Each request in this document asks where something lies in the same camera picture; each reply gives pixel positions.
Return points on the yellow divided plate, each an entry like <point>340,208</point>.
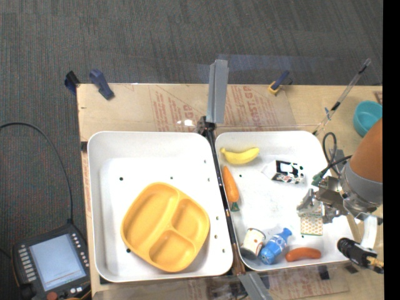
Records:
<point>147,220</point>

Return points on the orange patterned packet green top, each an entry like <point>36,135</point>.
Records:
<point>312,227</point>

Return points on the brown cardboard board red print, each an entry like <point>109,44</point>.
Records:
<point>125,111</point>

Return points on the white cup with orange dots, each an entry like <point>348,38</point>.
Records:
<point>253,241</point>

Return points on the orange sausage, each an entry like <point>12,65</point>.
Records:
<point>303,254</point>

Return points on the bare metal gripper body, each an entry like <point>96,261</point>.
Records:
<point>331,195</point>

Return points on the black cylinder on white bracket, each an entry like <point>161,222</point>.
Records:
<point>354,250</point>

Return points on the blue bottle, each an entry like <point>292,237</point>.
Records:
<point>273,247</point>

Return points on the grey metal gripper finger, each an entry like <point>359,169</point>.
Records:
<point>331,215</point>
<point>307,202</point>

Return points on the white plastic tray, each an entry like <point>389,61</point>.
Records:
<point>150,155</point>
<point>268,198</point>

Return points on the thin black rod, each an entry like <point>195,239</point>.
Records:
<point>226,208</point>

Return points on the yellow banana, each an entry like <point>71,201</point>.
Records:
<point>239,156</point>

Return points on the orange carrot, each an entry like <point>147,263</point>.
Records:
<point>230,186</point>

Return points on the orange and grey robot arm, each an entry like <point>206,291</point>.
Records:
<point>368,155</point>

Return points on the teal bowl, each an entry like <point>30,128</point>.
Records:
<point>365,117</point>

